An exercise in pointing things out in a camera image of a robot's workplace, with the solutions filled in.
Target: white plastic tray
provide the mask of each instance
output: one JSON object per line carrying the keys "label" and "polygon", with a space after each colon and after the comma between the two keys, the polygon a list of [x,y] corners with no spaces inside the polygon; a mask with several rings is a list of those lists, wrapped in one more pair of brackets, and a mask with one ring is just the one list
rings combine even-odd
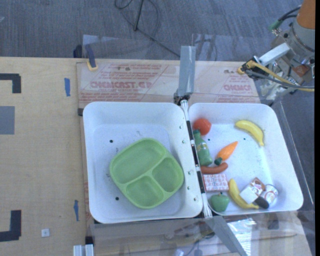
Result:
{"label": "white plastic tray", "polygon": [[[224,216],[282,212],[298,210],[304,201],[303,194],[284,140],[277,115],[273,109],[260,103],[195,103],[189,108],[191,125],[198,118],[211,123],[210,132],[203,136],[213,157],[219,150],[238,141],[229,159],[228,169],[223,173],[227,179],[234,178],[241,191],[254,177],[264,184],[273,184],[279,192],[268,209],[242,209],[232,200]],[[264,146],[244,130],[235,128],[239,120],[250,120],[264,132]],[[213,192],[207,192],[208,200]]]}
{"label": "white plastic tray", "polygon": [[[173,103],[92,102],[83,110],[89,209],[100,223],[192,218],[203,208],[184,112]],[[134,206],[109,174],[122,149],[142,138],[161,142],[184,172],[182,187],[152,209]]]}

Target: banana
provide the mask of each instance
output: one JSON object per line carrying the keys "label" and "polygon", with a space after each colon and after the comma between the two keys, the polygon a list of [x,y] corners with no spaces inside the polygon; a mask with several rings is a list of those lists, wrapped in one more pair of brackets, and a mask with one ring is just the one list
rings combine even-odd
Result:
{"label": "banana", "polygon": [[229,195],[235,201],[235,203],[243,209],[259,209],[258,205],[253,203],[247,203],[240,195],[240,191],[236,181],[231,178],[229,180]]}
{"label": "banana", "polygon": [[244,129],[252,134],[260,146],[264,146],[264,133],[259,126],[248,120],[240,120],[235,123],[235,126]]}

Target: green bottle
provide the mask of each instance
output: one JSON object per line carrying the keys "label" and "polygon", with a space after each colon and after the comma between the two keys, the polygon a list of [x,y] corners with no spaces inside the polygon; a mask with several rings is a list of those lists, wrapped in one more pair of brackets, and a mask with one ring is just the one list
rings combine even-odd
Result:
{"label": "green bottle", "polygon": [[193,131],[196,153],[199,158],[200,166],[208,166],[213,162],[207,143],[201,138],[199,130]]}

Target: brown sausage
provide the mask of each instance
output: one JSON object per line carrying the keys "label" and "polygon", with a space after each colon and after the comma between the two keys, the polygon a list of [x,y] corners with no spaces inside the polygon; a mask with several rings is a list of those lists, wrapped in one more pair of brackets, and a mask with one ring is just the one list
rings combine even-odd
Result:
{"label": "brown sausage", "polygon": [[200,166],[200,168],[202,174],[219,174],[228,168],[228,164],[223,162],[219,166]]}

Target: green plate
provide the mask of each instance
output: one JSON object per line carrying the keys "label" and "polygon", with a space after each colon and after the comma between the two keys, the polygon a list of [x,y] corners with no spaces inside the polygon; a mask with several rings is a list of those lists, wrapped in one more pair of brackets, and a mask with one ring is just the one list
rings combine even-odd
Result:
{"label": "green plate", "polygon": [[119,152],[109,166],[114,183],[131,203],[154,208],[182,186],[184,172],[157,140],[143,138]]}

